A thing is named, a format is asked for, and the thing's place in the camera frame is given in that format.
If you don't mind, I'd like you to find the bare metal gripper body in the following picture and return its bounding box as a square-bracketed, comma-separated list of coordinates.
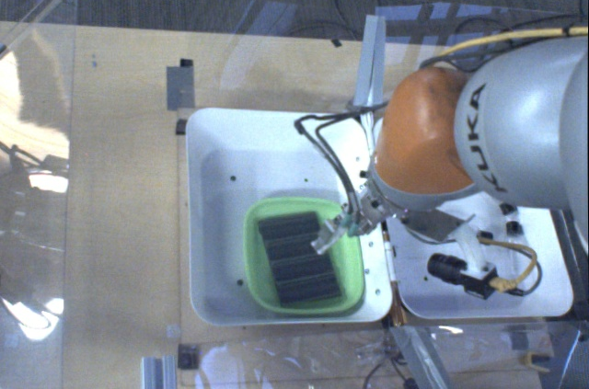
[342, 186, 389, 237]

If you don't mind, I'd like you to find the black ribbed rectangular block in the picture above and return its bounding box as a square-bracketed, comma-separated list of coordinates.
[257, 212, 343, 306]

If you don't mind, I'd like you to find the green square bowl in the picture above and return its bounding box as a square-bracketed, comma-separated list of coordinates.
[242, 196, 366, 317]

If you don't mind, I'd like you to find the white plastic tray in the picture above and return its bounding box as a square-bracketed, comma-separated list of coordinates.
[372, 116, 575, 320]
[185, 107, 394, 327]

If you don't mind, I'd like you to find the black cylinder on white bracket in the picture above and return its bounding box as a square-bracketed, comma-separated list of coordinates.
[426, 223, 499, 301]

